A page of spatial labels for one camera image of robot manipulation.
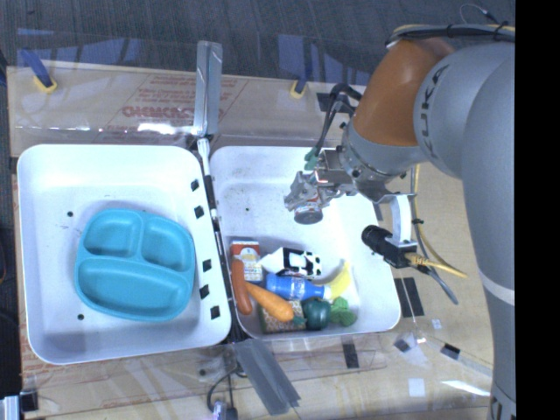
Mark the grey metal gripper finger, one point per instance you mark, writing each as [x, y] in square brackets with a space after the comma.
[328, 193]
[299, 188]

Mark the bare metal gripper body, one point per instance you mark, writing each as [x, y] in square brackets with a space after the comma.
[334, 169]

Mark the red and white small can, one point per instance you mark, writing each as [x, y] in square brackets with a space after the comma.
[308, 214]

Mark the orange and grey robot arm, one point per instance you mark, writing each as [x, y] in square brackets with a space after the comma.
[481, 147]

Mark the white plastic tray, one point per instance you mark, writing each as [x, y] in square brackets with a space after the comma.
[258, 191]
[131, 177]

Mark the black and white cow-print carton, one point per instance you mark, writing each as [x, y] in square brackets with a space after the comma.
[297, 261]

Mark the red and white carton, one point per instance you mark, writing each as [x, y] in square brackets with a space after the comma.
[245, 251]

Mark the yellow banana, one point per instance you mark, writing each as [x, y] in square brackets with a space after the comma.
[342, 280]

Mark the blue plastic bottle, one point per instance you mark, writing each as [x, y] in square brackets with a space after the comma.
[284, 286]

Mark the orange carrot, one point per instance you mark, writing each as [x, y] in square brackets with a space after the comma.
[273, 302]

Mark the orange-red toy sausage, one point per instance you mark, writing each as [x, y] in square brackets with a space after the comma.
[240, 291]

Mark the dark green toy pepper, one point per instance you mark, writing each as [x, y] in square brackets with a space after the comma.
[316, 314]

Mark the light green toy broccoli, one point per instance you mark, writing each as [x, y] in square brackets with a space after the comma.
[343, 315]

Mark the green patterned packet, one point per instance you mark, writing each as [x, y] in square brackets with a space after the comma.
[273, 324]

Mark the brown cardboard board red print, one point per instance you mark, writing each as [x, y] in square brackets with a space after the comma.
[131, 103]

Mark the blue divided plate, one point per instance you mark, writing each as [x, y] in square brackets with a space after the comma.
[131, 278]

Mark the black cylinder on white bracket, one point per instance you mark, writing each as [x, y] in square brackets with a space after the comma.
[387, 243]

